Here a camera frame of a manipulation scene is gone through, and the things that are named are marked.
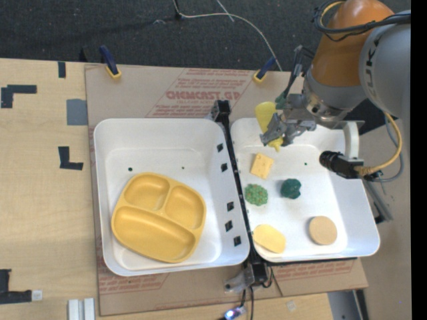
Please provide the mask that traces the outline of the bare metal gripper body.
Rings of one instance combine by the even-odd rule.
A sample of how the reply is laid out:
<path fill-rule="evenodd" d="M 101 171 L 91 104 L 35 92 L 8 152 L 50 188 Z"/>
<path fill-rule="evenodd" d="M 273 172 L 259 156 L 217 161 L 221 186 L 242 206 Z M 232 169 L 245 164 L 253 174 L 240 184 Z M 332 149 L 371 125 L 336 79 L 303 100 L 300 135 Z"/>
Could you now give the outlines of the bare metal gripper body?
<path fill-rule="evenodd" d="M 334 129 L 346 115 L 346 109 L 331 106 L 316 94 L 289 94 L 286 97 L 282 121 L 307 129 L 315 129 L 316 125 Z"/>

